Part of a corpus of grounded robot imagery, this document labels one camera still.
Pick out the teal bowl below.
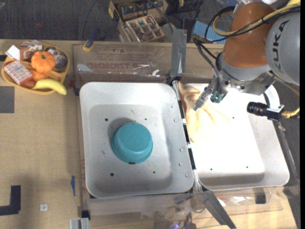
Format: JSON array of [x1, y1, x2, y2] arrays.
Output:
[[110, 122, 154, 165]]

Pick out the small red labelled can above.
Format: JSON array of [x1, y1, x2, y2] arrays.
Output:
[[46, 47, 68, 70]]

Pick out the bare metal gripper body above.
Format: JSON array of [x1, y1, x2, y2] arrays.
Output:
[[205, 76, 248, 104]]

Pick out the red and white packet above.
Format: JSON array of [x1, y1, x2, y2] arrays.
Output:
[[3, 60, 33, 86]]

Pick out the open cardboard box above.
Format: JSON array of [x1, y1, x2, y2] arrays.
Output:
[[108, 0, 169, 26]]

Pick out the yellow banana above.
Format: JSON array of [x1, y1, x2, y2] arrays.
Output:
[[31, 78, 68, 96]]

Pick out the orange toy pumpkin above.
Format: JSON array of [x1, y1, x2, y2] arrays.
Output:
[[30, 51, 56, 73]]

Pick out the black cylinder on white bracket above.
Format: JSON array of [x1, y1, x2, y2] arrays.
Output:
[[246, 84, 285, 122]]

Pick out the wooden noughts and crosses board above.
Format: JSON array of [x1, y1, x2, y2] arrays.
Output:
[[117, 15, 166, 43]]

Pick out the small white carton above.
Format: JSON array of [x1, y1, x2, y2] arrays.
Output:
[[4, 44, 21, 61]]

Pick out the white plastic tray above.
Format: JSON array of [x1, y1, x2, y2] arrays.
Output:
[[176, 81, 291, 192], [79, 81, 195, 199]]

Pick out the orange toy fruit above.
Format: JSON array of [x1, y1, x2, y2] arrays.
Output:
[[30, 69, 50, 82]]

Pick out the orange divided plate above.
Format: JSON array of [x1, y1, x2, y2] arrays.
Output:
[[1, 40, 71, 95]]

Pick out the yellow cloth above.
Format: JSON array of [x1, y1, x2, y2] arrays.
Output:
[[178, 81, 232, 143]]

